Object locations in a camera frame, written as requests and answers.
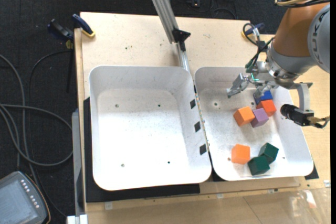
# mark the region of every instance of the green cube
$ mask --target green cube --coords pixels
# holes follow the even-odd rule
[[[254,157],[247,163],[253,176],[267,172],[270,167],[265,156]]]
[[[273,145],[266,143],[261,147],[258,156],[265,156],[268,164],[271,164],[272,162],[275,161],[278,155],[278,151],[279,149],[277,147],[274,147]]]

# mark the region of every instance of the block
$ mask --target block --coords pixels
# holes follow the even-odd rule
[[[271,117],[276,111],[277,108],[275,107],[273,100],[264,100],[261,101],[258,105],[257,105],[257,109],[265,109],[267,116]]]
[[[268,115],[266,114],[265,109],[263,108],[254,109],[252,110],[252,112],[255,116],[255,118],[251,121],[251,125],[253,128],[264,125],[269,119]]]
[[[271,94],[271,91],[266,91],[264,92],[264,94],[259,97],[259,98],[256,98],[255,94],[253,94],[253,98],[254,98],[254,101],[256,102],[256,104],[259,104],[261,101],[264,101],[264,100],[272,100],[273,99],[273,96]]]
[[[231,150],[231,162],[246,164],[250,160],[250,147],[236,144]]]
[[[247,165],[253,176],[263,174],[270,169],[265,156],[254,157]]]
[[[233,117],[235,118],[238,126],[242,126],[244,124],[250,123],[255,118],[252,112],[252,109],[249,106],[238,109],[233,114]]]
[[[271,164],[277,158],[279,149],[269,143],[263,145],[259,151],[258,156],[265,156],[268,164]]]

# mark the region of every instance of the purple cube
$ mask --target purple cube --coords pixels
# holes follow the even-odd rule
[[[255,118],[251,121],[251,125],[253,128],[262,126],[268,121],[268,116],[266,114],[265,109],[254,109],[252,110]]]

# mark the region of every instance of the wooden table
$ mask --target wooden table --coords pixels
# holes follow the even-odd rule
[[[83,35],[80,29],[75,29],[78,109],[83,155],[83,100],[89,97],[90,70],[98,65],[179,66],[179,59],[175,45],[168,42],[158,16],[86,12],[80,16],[96,31],[96,36],[90,39]],[[241,35],[243,25],[248,21],[185,17],[178,17],[176,20],[181,30],[191,33],[190,38],[186,40],[186,53],[192,76],[199,67],[204,66],[244,66],[256,53],[256,46]],[[268,41],[272,36],[262,35],[261,38]],[[313,67],[300,77],[300,81],[313,82],[310,88],[310,108],[315,111],[315,116],[322,118],[330,115],[330,75],[319,67]],[[297,92],[291,91],[291,96],[293,103],[298,106]],[[128,223],[128,220],[139,214],[140,209],[137,208],[150,208],[153,204],[162,205],[162,214],[166,214],[162,217],[169,219],[172,212],[181,211],[180,203],[187,201],[194,203],[195,210],[198,207],[210,207],[220,218],[227,212],[222,210],[224,205],[218,203],[218,198],[267,194],[274,189],[281,192],[325,188],[325,180],[330,182],[331,179],[330,124],[324,129],[305,127],[303,132],[319,174],[317,179],[284,177],[238,182],[213,182],[209,179],[200,184],[199,195],[85,203],[84,209],[89,223],[115,223],[113,218],[117,213],[115,210],[107,210],[111,208],[123,209],[123,216],[118,215],[118,219]],[[241,213],[244,213],[244,205],[241,210]],[[146,219],[143,223],[155,223],[155,220]]]

